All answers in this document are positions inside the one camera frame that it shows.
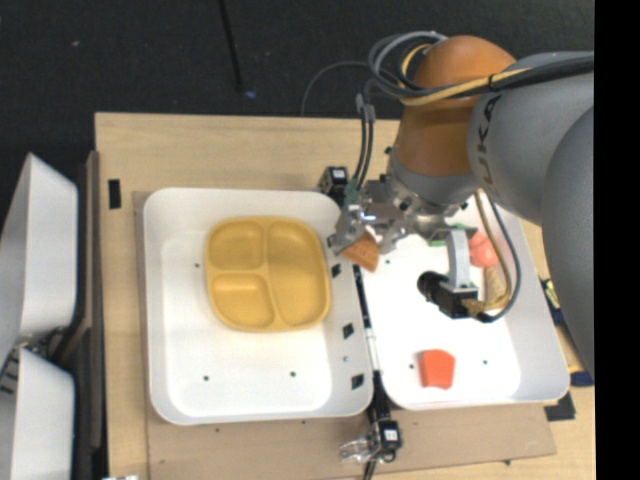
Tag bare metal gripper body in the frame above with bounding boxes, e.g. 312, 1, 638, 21
335, 177, 464, 243

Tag orange brown toy bread slice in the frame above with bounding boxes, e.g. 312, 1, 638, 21
341, 231, 381, 273

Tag yellow divided plate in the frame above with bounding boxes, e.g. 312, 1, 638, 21
204, 215, 333, 333

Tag white plastic tray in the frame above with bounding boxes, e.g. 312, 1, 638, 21
356, 193, 572, 412
142, 187, 376, 426

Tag pink toy ice cream cone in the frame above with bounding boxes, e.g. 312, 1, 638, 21
468, 231, 507, 315

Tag thin black and white rod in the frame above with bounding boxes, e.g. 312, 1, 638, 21
351, 263, 392, 425

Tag orange toy wedge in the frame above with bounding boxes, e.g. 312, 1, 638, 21
418, 348, 458, 390

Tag black block with thin wires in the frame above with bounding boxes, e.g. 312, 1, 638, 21
319, 165, 349, 200
370, 417, 402, 452

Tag black cylinder on white bracket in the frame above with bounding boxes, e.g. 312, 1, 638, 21
416, 228, 484, 320

